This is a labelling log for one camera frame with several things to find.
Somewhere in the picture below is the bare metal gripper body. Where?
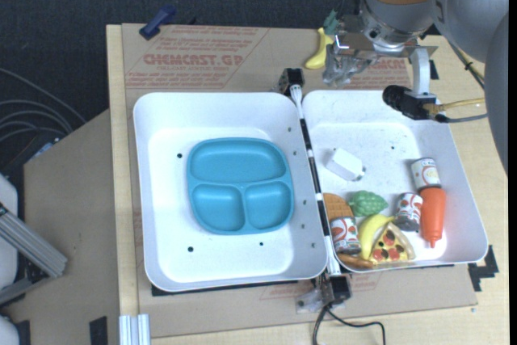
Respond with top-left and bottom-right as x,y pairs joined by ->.
333,14 -> 418,61

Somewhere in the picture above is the yellow banana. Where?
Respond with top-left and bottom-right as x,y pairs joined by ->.
356,212 -> 396,261
304,27 -> 336,70

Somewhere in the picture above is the white plastic tray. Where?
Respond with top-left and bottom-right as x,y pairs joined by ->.
132,91 -> 330,292
301,89 -> 490,275

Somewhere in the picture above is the thin black and white rod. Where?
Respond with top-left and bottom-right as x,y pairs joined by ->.
289,83 -> 339,278

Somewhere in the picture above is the white carton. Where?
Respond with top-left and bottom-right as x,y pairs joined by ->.
324,147 -> 368,183

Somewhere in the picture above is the yellow and white can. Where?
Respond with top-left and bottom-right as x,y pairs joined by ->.
410,157 -> 443,191

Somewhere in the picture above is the blue divided plate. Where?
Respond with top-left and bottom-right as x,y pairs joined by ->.
186,137 -> 296,236

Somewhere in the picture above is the green broccoli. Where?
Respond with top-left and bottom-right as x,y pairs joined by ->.
347,190 -> 390,219

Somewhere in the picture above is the brown waffle biscuit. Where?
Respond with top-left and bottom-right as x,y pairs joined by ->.
322,192 -> 350,222

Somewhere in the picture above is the brown cardboard board red print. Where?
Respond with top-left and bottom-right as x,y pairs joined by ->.
120,23 -> 480,339

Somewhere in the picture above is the red and white can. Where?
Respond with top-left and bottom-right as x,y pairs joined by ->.
393,192 -> 424,233
329,215 -> 363,255

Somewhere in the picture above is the orange squeeze bottle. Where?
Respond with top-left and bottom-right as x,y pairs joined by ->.
419,186 -> 448,249

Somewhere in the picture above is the pizza slice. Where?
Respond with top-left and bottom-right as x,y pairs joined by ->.
368,218 -> 417,266

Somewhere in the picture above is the brown bread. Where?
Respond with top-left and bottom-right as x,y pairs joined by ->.
336,252 -> 376,271

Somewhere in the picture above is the black block with thin wires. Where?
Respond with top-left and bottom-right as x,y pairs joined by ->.
327,274 -> 353,305
281,67 -> 305,95

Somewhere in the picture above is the black cylinder on white bracket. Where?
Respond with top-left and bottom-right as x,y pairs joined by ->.
382,45 -> 439,121

